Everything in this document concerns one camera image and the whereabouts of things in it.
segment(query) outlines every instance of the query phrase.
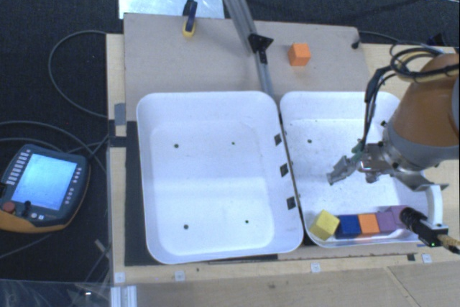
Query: yellow and black clamp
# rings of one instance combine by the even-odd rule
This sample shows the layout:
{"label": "yellow and black clamp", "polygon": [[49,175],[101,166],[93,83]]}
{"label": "yellow and black clamp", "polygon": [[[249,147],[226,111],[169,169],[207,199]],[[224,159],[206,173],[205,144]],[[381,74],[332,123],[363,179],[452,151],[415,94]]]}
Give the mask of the yellow and black clamp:
{"label": "yellow and black clamp", "polygon": [[185,3],[184,12],[182,13],[183,16],[188,17],[182,27],[182,34],[185,37],[192,37],[195,34],[195,30],[196,30],[195,15],[196,15],[197,7],[198,7],[198,3],[194,0],[187,0],[187,3]]}

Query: red emergency stop button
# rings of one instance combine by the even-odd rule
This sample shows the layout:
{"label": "red emergency stop button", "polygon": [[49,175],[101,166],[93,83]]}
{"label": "red emergency stop button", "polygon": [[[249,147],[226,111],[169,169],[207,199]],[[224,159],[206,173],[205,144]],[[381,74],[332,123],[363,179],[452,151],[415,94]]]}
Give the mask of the red emergency stop button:
{"label": "red emergency stop button", "polygon": [[16,211],[16,204],[12,201],[7,201],[1,205],[1,209],[8,214],[13,214]]}

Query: blue cube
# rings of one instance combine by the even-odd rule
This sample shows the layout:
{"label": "blue cube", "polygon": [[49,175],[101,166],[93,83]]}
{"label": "blue cube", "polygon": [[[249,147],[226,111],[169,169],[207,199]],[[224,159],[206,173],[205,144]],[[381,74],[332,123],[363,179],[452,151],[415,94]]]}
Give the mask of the blue cube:
{"label": "blue cube", "polygon": [[336,230],[337,239],[355,238],[361,235],[361,227],[357,215],[340,215],[339,227]]}

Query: black bracket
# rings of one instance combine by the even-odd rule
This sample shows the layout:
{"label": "black bracket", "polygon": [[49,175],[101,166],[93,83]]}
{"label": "black bracket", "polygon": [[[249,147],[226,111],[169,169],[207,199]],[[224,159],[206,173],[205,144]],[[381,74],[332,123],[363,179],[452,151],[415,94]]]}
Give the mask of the black bracket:
{"label": "black bracket", "polygon": [[250,34],[248,37],[249,44],[251,45],[252,52],[255,54],[256,52],[259,53],[260,62],[262,64],[267,64],[267,51],[268,47],[272,44],[273,39],[269,37],[260,36],[258,34]]}

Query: blue screen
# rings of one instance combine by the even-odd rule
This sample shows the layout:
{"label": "blue screen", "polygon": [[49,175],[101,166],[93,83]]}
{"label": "blue screen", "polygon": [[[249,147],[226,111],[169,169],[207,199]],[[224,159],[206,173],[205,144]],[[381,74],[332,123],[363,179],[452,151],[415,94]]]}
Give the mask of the blue screen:
{"label": "blue screen", "polygon": [[11,198],[59,210],[77,164],[33,154]]}

